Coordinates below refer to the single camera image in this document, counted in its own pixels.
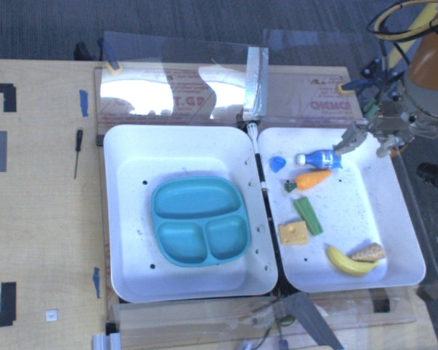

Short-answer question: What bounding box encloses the green stick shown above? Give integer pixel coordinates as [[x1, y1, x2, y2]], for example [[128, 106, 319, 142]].
[[293, 195, 324, 237]]

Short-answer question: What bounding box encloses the white plastic tray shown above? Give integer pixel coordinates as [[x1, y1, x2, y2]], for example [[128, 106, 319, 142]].
[[257, 127, 427, 294], [102, 124, 279, 303]]

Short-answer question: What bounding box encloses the yellow banana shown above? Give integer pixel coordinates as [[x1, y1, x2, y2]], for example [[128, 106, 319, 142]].
[[326, 245, 381, 278]]

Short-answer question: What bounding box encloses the blue bottle with white cap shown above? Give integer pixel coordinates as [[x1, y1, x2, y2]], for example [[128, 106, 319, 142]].
[[295, 149, 344, 170]]

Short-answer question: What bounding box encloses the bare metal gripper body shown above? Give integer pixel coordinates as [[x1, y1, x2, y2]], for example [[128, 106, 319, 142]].
[[366, 100, 438, 142]]

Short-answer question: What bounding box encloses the blue divided plate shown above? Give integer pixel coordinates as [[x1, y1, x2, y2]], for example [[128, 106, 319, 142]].
[[150, 176, 252, 268]]

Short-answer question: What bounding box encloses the black screwdriver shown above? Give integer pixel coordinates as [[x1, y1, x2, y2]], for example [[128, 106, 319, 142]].
[[73, 128, 84, 180]]

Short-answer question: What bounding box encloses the small blue lump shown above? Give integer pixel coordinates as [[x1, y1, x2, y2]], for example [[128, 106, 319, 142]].
[[269, 155, 288, 174]]

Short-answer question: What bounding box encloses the black cylinder on white bracket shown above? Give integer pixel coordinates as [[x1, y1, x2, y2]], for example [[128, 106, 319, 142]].
[[415, 161, 438, 193]]

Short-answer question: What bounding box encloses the yellow cheese wedge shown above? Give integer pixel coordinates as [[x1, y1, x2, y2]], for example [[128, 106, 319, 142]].
[[277, 220, 310, 246]]

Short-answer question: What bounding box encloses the orange carrot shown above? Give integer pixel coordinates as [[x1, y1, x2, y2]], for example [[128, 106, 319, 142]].
[[284, 169, 333, 193]]

